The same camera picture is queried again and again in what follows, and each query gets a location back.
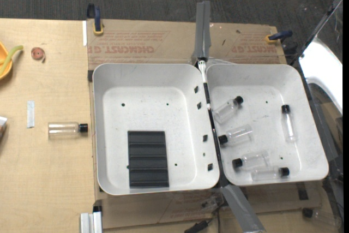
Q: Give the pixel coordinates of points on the thin black and white rod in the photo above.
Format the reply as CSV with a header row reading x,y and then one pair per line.
x,y
206,90

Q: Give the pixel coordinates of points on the white plastic tray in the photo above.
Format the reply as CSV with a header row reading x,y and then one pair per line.
x,y
147,117
261,128

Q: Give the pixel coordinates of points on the brown cardboard board red print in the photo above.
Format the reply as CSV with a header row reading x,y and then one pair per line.
x,y
180,41

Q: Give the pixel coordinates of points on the clear plastic bottle black cap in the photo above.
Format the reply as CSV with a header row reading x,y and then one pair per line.
x,y
321,217
226,111
252,160
268,173
289,125
64,129
238,134

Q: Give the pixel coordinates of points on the black ribbed rack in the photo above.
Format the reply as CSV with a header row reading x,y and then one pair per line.
x,y
148,159

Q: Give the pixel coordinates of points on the pink round disc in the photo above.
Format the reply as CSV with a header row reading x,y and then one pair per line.
x,y
37,53

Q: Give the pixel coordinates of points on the yellow-green bent stick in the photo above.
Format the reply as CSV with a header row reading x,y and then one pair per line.
x,y
12,52

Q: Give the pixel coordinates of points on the yellow bowl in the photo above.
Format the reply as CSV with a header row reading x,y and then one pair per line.
x,y
5,68

